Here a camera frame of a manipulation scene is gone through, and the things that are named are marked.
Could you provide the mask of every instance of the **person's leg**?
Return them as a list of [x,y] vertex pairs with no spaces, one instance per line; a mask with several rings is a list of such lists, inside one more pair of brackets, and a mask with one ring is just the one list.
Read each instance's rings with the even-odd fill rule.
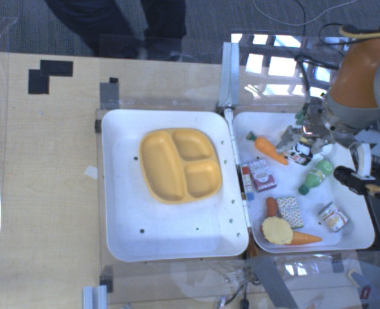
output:
[[141,0],[148,28],[144,35],[149,57],[169,58],[181,51],[186,35],[185,0]]
[[118,53],[124,57],[135,57],[138,40],[134,38],[128,22],[121,14],[115,0],[45,0],[51,11],[71,31],[77,33],[100,54],[101,35],[123,36]]

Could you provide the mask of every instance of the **bottle cap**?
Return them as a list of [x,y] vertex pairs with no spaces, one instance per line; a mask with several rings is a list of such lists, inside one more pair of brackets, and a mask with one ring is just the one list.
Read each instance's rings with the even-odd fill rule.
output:
[[303,194],[304,196],[310,191],[306,185],[302,185],[301,187],[298,188],[298,192],[300,194]]

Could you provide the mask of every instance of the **carrot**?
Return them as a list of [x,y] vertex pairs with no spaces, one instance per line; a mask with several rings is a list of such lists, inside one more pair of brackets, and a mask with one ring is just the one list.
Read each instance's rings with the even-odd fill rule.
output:
[[252,132],[249,132],[247,135],[247,140],[254,141],[255,147],[265,155],[268,155],[268,157],[283,165],[288,165],[287,159],[285,159],[282,154],[278,154],[275,146],[266,138],[262,136],[256,137]]
[[293,231],[293,240],[287,245],[305,245],[317,243],[323,240],[321,237],[313,236],[312,234],[304,234],[303,232]]
[[277,201],[273,197],[266,199],[267,204],[267,217],[277,216]]

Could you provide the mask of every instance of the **white tray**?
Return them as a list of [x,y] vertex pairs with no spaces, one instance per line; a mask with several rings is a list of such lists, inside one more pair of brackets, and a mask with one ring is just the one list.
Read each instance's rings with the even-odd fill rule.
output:
[[[205,133],[220,162],[222,187],[212,197],[177,205],[147,189],[138,149],[149,132],[195,128]],[[248,231],[226,121],[215,113],[114,110],[102,120],[107,244],[122,261],[235,256]]]
[[[331,250],[354,250],[369,247],[374,241],[374,228],[363,196],[358,196],[340,184],[331,175],[319,187],[311,189],[306,196],[298,192],[299,186],[311,168],[322,159],[314,157],[307,166],[289,162],[284,166],[255,149],[254,142],[246,140],[252,131],[255,135],[266,137],[277,144],[288,125],[295,125],[294,115],[290,113],[254,113],[238,114],[234,119],[234,132],[237,137],[241,163],[264,158],[273,173],[277,187],[263,192],[255,192],[255,199],[249,201],[249,214],[256,242],[271,253],[319,252]],[[326,156],[334,167],[343,165],[354,169],[349,150],[334,144]],[[274,245],[266,241],[260,231],[260,225],[266,217],[266,198],[295,196],[304,220],[300,232],[314,234],[323,238],[319,243],[290,246]],[[349,218],[350,222],[338,232],[333,232],[321,223],[317,213],[330,201],[333,201]]]

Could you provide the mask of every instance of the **green bottle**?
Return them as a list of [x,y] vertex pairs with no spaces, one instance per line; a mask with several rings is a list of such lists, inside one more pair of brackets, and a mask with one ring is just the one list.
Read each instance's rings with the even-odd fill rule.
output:
[[318,162],[315,167],[311,169],[311,172],[308,173],[304,184],[298,189],[298,192],[306,195],[310,191],[310,188],[319,186],[321,182],[332,173],[332,170],[333,166],[328,160],[323,159]]

